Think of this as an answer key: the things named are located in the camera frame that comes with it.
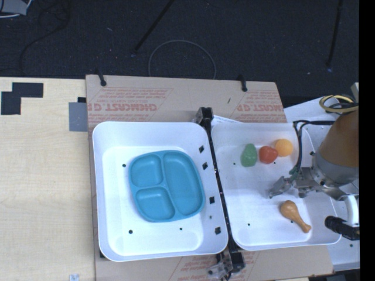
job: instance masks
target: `brown toy drumstick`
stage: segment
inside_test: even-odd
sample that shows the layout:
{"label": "brown toy drumstick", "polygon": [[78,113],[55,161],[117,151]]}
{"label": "brown toy drumstick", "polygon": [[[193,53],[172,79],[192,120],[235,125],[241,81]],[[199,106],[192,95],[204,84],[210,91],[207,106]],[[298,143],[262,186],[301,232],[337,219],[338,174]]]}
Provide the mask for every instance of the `brown toy drumstick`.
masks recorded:
{"label": "brown toy drumstick", "polygon": [[285,201],[280,208],[280,212],[286,218],[295,221],[302,228],[304,233],[308,233],[310,231],[311,226],[303,221],[299,215],[297,205],[293,201]]}

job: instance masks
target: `black fabric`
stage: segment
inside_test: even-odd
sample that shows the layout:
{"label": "black fabric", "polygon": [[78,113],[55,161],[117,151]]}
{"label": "black fabric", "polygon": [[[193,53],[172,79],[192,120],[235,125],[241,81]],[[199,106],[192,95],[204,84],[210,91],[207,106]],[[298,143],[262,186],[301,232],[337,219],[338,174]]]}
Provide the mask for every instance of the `black fabric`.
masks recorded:
{"label": "black fabric", "polygon": [[241,74],[275,82],[284,106],[352,95],[359,82],[359,0],[343,0],[332,70],[339,0],[175,0],[132,57],[169,1],[34,0],[26,16],[0,19],[0,76]]}

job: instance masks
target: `toy tomato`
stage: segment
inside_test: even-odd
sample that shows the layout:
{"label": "toy tomato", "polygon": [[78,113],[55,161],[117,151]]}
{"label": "toy tomato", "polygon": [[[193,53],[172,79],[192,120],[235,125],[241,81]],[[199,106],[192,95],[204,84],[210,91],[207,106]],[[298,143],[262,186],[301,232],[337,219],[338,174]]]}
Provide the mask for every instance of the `toy tomato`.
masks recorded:
{"label": "toy tomato", "polygon": [[259,161],[263,163],[274,162],[278,155],[277,150],[269,146],[263,146],[259,149]]}

